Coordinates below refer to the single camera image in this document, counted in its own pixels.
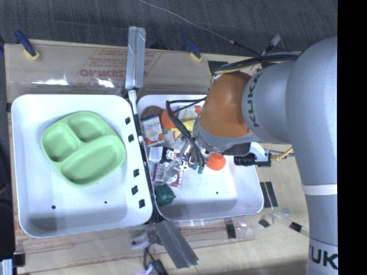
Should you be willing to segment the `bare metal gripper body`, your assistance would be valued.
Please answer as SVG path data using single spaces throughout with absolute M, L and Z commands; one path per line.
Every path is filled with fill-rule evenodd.
M 173 148 L 178 151 L 181 163 L 192 170 L 203 170 L 208 162 L 209 152 L 204 150 L 196 138 L 177 138 Z

